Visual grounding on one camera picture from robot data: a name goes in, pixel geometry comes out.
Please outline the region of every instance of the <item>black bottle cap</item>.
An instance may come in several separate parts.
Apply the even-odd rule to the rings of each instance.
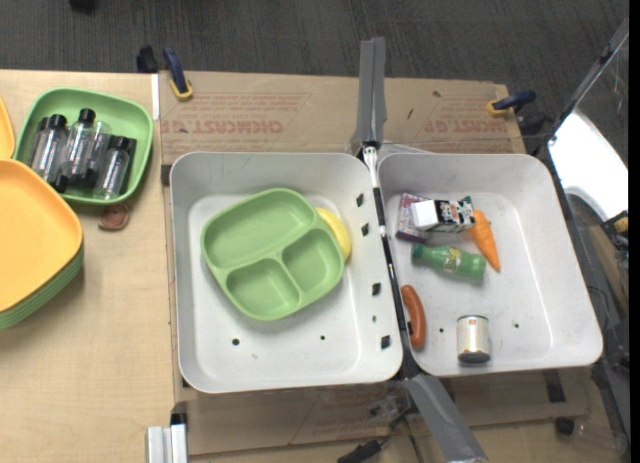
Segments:
[[[62,115],[51,115],[49,118],[49,127],[51,129],[60,129],[67,125],[67,119]]]
[[[129,138],[125,138],[124,136],[118,136],[113,145],[113,148],[118,148],[126,152],[129,149],[129,143],[130,143]]]
[[[576,423],[571,419],[566,417],[558,417],[556,419],[556,432],[560,434],[571,436],[575,428]]]
[[[93,109],[89,109],[88,107],[85,107],[84,109],[80,110],[80,114],[78,115],[78,121],[93,123],[95,119],[96,119],[96,112]]]
[[[51,185],[58,193],[64,193],[69,186],[69,177],[66,175],[58,175],[58,178],[56,178],[55,182]]]

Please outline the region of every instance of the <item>yellow object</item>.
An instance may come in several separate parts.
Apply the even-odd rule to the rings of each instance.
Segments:
[[[13,154],[15,144],[9,113],[2,101],[2,97],[0,97],[0,159],[9,159]]]
[[[349,237],[349,232],[347,232],[347,227],[344,226],[342,220],[333,212],[323,209],[322,207],[316,207],[316,211],[322,218],[322,221],[331,229],[340,247],[342,257],[346,261],[349,255],[351,255],[351,238]]]
[[[193,97],[193,88],[191,87],[190,81],[187,81],[187,91],[185,91],[184,93],[180,93],[180,90],[178,90],[178,87],[176,86],[176,83],[173,79],[169,80],[169,84],[171,85],[171,90],[173,91],[174,95],[178,97],[179,100],[187,100]]]
[[[625,216],[624,218],[619,219],[613,224],[613,227],[616,229],[616,232],[618,232],[619,234],[624,234],[625,232],[628,232],[629,218]]]
[[[31,168],[0,159],[0,313],[56,276],[78,253],[82,226]]]
[[[493,109],[493,104],[495,103],[495,100],[490,100],[489,102],[487,102],[487,113],[489,113],[491,116],[505,116],[509,110],[508,109]]]

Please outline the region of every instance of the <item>white plastic tray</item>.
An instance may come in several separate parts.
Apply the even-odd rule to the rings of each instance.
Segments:
[[[414,286],[427,319],[416,363],[437,376],[589,365],[602,335],[569,238],[553,182],[526,155],[391,154],[378,167],[387,227],[400,286]],[[502,270],[487,266],[473,283],[411,264],[411,243],[393,237],[402,193],[460,199],[492,223]],[[478,253],[470,234],[433,234],[429,244]],[[457,359],[456,320],[489,319],[491,360],[463,366]]]
[[[397,373],[399,330],[371,181],[360,161],[346,154],[197,152],[175,162],[170,180],[178,359],[191,386],[229,393],[383,382]],[[200,232],[220,210],[272,187],[294,189],[336,212],[353,251],[336,289],[290,317],[263,322],[239,312],[220,290],[201,255]]]

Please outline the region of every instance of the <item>clamp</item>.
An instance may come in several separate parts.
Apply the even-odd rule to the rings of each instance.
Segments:
[[[521,91],[519,93],[509,95],[502,100],[489,101],[487,103],[487,112],[491,116],[504,116],[507,114],[509,108],[513,108],[513,110],[517,113],[518,111],[520,111],[522,106],[533,102],[534,100],[536,100],[536,98],[537,95],[535,91]]]
[[[182,65],[180,64],[180,60],[178,60],[177,54],[171,47],[164,47],[162,49],[162,57],[171,72],[169,84],[171,85],[173,93],[179,100],[190,99],[193,96],[193,88],[184,76]]]

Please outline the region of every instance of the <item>orange carrot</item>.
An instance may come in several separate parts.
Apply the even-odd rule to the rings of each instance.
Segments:
[[[473,240],[480,252],[485,256],[491,267],[496,271],[500,271],[500,258],[498,257],[498,248],[496,246],[496,240],[493,237],[493,231],[491,230],[491,223],[479,209],[473,209],[473,216],[476,219],[475,225],[473,225],[469,232],[473,236]]]

